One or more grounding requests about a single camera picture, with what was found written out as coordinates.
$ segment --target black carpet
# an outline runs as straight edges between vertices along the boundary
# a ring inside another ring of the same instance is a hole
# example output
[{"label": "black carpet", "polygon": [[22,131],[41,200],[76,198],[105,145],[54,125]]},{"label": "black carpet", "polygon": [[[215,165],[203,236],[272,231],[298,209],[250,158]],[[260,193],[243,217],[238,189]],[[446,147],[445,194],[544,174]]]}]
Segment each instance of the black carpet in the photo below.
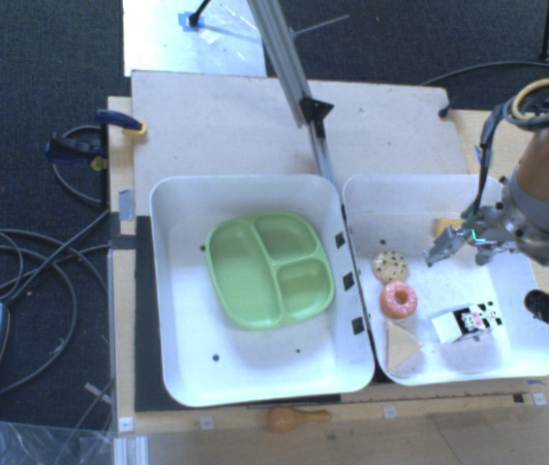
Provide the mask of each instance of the black carpet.
[{"label": "black carpet", "polygon": [[[481,62],[535,61],[547,0],[281,0],[309,78],[419,84]],[[57,184],[44,156],[55,133],[91,123],[110,95],[130,93],[123,78],[121,0],[0,0],[0,229],[44,233],[61,241],[100,209]],[[549,70],[500,67],[441,82],[458,109],[489,109]],[[66,178],[99,197],[99,175],[84,165]],[[75,244],[104,244],[108,222]],[[17,243],[46,255],[29,238]],[[92,257],[106,274],[106,254]],[[0,283],[13,277],[14,257],[0,252]],[[70,427],[93,400],[83,389],[109,377],[107,299],[82,264],[65,266],[78,299],[76,334],[46,372],[0,396],[0,419]],[[0,388],[34,371],[61,346],[71,321],[67,287],[43,274],[15,303]],[[99,405],[85,427],[99,428]]]}]

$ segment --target white tray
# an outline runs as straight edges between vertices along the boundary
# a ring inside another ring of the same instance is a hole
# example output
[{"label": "white tray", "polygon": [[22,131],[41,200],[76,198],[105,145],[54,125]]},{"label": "white tray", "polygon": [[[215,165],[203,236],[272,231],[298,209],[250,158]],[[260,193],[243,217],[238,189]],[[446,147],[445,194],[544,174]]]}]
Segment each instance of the white tray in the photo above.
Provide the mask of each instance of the white tray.
[{"label": "white tray", "polygon": [[[455,256],[427,267],[423,251],[433,244],[433,228],[441,217],[458,218],[476,194],[473,175],[359,175],[344,189],[351,244],[360,272],[364,302],[382,370],[406,386],[544,376],[549,374],[549,328],[524,306],[536,287],[526,256],[500,254],[488,265],[474,262],[475,250],[465,245]],[[502,185],[487,181],[483,203],[500,199]],[[407,282],[418,294],[418,308],[401,325],[423,348],[391,372],[386,371],[387,317],[381,312],[381,283],[371,270],[380,250],[405,255]],[[491,334],[441,344],[431,319],[473,303],[496,301],[503,326]]]},{"label": "white tray", "polygon": [[[150,210],[164,381],[178,402],[224,405],[351,392],[370,383],[375,361],[367,329],[358,329],[358,287],[343,287],[343,277],[353,271],[350,248],[347,238],[341,247],[335,240],[346,234],[341,202],[325,179],[172,177],[155,186]],[[297,212],[313,226],[330,261],[336,293],[313,319],[247,330],[221,306],[201,247],[217,224],[274,210]]]}]

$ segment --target wooden handle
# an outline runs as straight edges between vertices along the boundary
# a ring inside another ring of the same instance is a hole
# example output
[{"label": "wooden handle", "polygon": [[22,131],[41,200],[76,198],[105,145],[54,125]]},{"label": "wooden handle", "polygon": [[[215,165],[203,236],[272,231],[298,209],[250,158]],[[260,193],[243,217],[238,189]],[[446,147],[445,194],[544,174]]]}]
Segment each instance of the wooden handle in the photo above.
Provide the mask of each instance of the wooden handle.
[{"label": "wooden handle", "polygon": [[274,407],[267,413],[267,428],[273,432],[287,432],[305,422],[330,422],[327,410],[306,412],[288,407]]}]

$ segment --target green light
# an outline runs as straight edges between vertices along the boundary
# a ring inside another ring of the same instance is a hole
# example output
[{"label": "green light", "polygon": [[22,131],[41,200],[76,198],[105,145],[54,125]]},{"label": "green light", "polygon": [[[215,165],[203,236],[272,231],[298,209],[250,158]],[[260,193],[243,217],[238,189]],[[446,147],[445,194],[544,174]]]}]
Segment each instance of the green light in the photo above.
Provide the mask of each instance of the green light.
[{"label": "green light", "polygon": [[470,232],[472,233],[472,239],[476,243],[484,243],[485,241],[487,241],[487,239],[485,239],[484,237],[476,237],[476,231],[474,229],[470,229]]}]

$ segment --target green plate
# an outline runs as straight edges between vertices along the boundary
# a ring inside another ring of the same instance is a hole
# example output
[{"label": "green plate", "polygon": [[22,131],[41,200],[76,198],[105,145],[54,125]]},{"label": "green plate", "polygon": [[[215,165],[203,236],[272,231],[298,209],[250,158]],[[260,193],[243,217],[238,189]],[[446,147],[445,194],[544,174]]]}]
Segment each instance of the green plate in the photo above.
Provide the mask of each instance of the green plate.
[{"label": "green plate", "polygon": [[309,319],[334,297],[320,239],[296,213],[262,212],[225,221],[210,232],[206,250],[218,298],[248,329]]}]

